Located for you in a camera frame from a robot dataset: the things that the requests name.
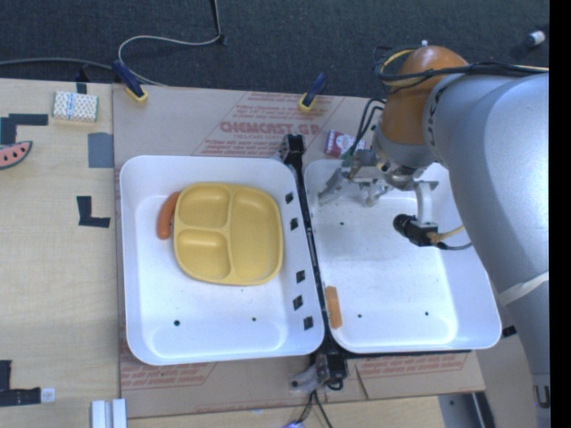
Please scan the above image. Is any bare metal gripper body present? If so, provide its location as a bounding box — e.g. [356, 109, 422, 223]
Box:
[341, 148, 421, 192]

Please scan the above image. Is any red and white packet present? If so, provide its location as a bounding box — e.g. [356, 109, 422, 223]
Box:
[323, 129, 368, 158]

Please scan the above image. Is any thin black and white rod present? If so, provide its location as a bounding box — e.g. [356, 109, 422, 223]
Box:
[290, 160, 336, 357]

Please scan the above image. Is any white plastic tray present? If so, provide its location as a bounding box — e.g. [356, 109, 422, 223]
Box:
[119, 154, 326, 366]
[302, 158, 503, 355]

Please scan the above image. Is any yellow divided plate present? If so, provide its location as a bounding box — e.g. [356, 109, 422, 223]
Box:
[172, 182, 286, 287]

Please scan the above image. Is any orange carrot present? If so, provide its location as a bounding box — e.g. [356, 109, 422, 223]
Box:
[323, 284, 344, 331]

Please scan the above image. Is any brown cardboard board red print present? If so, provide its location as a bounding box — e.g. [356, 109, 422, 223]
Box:
[111, 82, 487, 419]

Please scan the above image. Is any orange sausage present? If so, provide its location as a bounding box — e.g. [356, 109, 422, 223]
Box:
[155, 190, 182, 241]

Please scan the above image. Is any white patterned packet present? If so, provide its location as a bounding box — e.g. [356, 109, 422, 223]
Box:
[52, 90, 100, 125]

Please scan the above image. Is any pink watermelon slice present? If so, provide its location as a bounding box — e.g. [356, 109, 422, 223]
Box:
[0, 140, 34, 170]

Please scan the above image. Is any black cylinder on white bracket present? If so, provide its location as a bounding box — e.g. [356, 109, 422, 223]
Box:
[392, 177, 442, 248]

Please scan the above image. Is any black block with thin wires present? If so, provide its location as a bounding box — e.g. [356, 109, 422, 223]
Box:
[279, 133, 307, 166]
[310, 350, 350, 391]

